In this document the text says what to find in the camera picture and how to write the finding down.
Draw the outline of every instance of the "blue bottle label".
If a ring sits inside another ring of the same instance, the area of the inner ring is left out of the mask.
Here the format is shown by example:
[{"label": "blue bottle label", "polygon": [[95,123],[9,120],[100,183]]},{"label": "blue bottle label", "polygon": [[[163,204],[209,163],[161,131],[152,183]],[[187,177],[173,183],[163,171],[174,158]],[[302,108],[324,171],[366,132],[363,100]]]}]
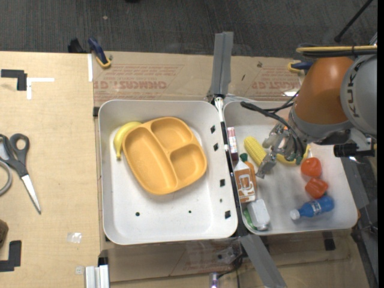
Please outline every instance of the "blue bottle label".
[{"label": "blue bottle label", "polygon": [[322,213],[322,207],[320,206],[318,201],[313,200],[310,202],[310,205],[313,209],[313,215],[318,215]]}]

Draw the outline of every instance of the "red fruit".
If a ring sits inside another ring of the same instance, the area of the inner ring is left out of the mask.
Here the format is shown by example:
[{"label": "red fruit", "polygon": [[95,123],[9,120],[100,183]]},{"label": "red fruit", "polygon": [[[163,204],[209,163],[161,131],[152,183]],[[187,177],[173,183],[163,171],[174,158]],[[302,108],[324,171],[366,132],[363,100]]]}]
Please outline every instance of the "red fruit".
[{"label": "red fruit", "polygon": [[320,177],[322,164],[316,157],[307,158],[301,164],[301,173],[310,177]]},{"label": "red fruit", "polygon": [[328,189],[328,184],[319,178],[312,177],[305,186],[305,190],[314,199],[321,198]]}]

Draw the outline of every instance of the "black scissors handle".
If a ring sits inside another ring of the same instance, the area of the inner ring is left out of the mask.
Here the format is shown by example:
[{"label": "black scissors handle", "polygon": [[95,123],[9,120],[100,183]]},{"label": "black scissors handle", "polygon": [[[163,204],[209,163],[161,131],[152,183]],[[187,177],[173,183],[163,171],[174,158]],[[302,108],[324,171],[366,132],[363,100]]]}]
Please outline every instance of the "black scissors handle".
[{"label": "black scissors handle", "polygon": [[[26,153],[29,149],[29,139],[23,134],[16,133],[9,139],[7,136],[0,134],[0,139],[4,143],[5,151],[8,155],[7,159],[0,157],[0,160],[7,163],[10,167],[14,168],[20,177],[28,175],[26,169]],[[20,149],[17,147],[17,142],[19,140],[25,141],[24,148]]]}]

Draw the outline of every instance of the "scissors handle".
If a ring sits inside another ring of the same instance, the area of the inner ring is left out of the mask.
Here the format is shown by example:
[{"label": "scissors handle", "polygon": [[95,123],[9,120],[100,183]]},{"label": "scissors handle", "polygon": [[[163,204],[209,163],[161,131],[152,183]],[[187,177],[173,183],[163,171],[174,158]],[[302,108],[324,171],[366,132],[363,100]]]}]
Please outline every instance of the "scissors handle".
[{"label": "scissors handle", "polygon": [[[28,171],[25,166],[25,159],[26,159],[26,152],[29,148],[29,139],[26,137],[27,140],[25,142],[25,147],[23,149],[19,149],[17,148],[17,146],[16,146],[16,149],[14,149],[13,145],[17,143],[17,141],[19,140],[18,138],[24,139],[23,137],[25,137],[22,134],[15,134],[12,137],[14,136],[16,137],[13,139],[14,143],[12,144],[10,139],[7,136],[0,134],[0,139],[1,139],[0,141],[3,141],[5,152],[8,155],[7,159],[4,159],[0,156],[0,160],[7,163],[10,167],[13,167],[17,171],[19,176],[23,177],[25,175],[28,175]],[[22,157],[22,160],[24,160],[24,163],[19,161],[18,158],[15,157],[15,154],[17,157],[19,157],[19,154],[21,154],[21,157]]]}]

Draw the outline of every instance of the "scissors blade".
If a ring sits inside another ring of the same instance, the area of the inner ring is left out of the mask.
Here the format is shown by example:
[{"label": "scissors blade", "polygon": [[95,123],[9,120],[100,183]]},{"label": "scissors blade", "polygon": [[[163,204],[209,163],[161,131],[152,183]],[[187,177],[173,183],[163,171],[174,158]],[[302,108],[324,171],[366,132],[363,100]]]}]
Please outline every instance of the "scissors blade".
[{"label": "scissors blade", "polygon": [[31,178],[29,177],[29,175],[25,175],[22,177],[22,180],[24,182],[26,190],[28,191],[28,194],[29,194],[32,202],[34,203],[38,213],[41,214],[41,208],[40,208],[40,205],[38,203],[36,192],[35,192],[34,186],[32,185]]}]

